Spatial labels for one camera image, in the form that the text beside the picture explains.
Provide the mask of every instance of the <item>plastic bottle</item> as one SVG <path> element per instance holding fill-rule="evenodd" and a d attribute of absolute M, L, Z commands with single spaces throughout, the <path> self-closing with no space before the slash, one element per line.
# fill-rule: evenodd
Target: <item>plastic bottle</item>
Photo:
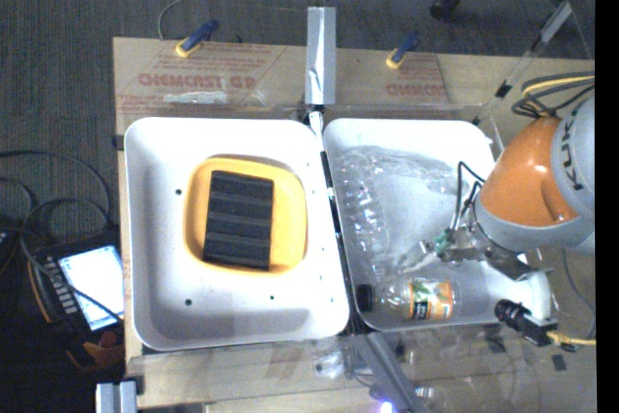
<path fill-rule="evenodd" d="M 357 286 L 362 312 L 384 311 L 398 320 L 445 321 L 457 306 L 457 287 L 449 280 L 399 276 L 376 285 Z"/>

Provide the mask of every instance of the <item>electronic device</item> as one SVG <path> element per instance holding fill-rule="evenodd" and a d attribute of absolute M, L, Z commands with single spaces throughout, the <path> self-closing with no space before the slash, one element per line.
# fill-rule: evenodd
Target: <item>electronic device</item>
<path fill-rule="evenodd" d="M 60 328 L 79 369 L 124 359 L 123 268 L 116 230 L 31 253 L 32 287 L 45 321 Z"/>

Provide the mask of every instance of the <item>lit screen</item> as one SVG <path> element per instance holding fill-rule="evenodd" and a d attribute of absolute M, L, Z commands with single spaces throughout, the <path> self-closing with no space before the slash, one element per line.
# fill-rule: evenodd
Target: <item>lit screen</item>
<path fill-rule="evenodd" d="M 117 315 L 124 311 L 123 268 L 113 246 L 97 248 L 59 260 L 67 281 Z M 75 295 L 90 329 L 96 331 L 116 321 L 107 311 Z"/>

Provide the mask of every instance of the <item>bottle cap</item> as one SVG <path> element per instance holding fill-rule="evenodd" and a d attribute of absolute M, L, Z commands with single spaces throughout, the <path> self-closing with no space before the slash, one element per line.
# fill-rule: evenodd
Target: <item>bottle cap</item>
<path fill-rule="evenodd" d="M 371 284 L 359 284 L 356 290 L 357 306 L 360 311 L 371 311 L 374 303 L 374 290 Z"/>

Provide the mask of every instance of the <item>blue clamp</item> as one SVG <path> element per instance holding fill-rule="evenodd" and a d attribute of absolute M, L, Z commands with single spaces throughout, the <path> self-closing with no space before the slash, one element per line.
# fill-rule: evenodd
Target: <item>blue clamp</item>
<path fill-rule="evenodd" d="M 208 42 L 211 40 L 211 35 L 217 31 L 220 24 L 216 19 L 211 19 L 209 22 L 203 24 L 193 33 L 191 33 L 184 40 L 176 44 L 176 53 L 181 57 L 189 57 L 190 54 L 200 48 L 202 42 Z"/>
<path fill-rule="evenodd" d="M 417 48 L 419 42 L 419 31 L 415 30 L 410 35 L 408 35 L 408 37 L 406 37 L 406 40 L 404 40 L 403 44 L 401 44 L 398 48 L 395 48 L 389 54 L 389 57 L 387 57 L 387 66 L 392 69 L 399 68 L 402 65 L 402 62 L 404 62 L 406 52 L 408 50 L 414 50 L 415 48 Z"/>

